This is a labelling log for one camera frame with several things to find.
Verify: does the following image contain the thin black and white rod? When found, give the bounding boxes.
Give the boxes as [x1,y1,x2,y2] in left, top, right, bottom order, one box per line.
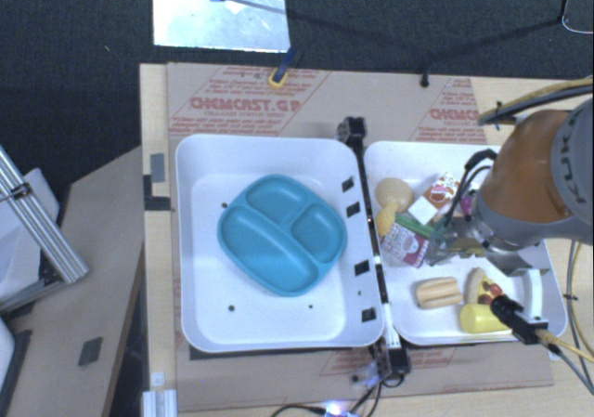
[350,136,400,351]

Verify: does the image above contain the green toy vegetable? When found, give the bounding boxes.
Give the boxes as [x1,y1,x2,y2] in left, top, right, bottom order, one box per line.
[396,215,436,241]

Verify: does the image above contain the black cylinder on white bracket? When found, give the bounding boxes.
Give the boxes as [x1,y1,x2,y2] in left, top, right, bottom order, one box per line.
[486,250,551,345]

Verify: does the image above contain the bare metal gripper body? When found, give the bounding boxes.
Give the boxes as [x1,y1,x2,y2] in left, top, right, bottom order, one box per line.
[445,217,496,263]

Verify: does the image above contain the brown cardboard board red print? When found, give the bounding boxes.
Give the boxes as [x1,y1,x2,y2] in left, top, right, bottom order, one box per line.
[165,61,576,412]

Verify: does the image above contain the yellow toy corn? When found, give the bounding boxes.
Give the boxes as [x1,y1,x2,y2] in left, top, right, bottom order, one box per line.
[375,200,401,238]

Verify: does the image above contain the yellow cup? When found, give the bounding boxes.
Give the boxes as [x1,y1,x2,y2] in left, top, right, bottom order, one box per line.
[458,302,512,335]

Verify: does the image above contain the white plastic tray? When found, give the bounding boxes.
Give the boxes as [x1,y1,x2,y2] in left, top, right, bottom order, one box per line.
[174,133,387,354]
[363,140,569,347]

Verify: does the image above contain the blue divided plate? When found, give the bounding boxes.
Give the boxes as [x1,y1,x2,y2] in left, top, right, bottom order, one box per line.
[216,174,349,298]

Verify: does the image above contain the pink printed packet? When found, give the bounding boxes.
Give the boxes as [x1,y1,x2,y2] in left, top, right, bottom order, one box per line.
[381,222,431,268]

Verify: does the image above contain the tan hot dog bun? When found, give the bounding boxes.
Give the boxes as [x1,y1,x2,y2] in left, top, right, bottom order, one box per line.
[413,276,463,310]

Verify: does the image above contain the pizza slice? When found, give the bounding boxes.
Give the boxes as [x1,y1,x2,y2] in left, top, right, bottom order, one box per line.
[464,266,505,307]

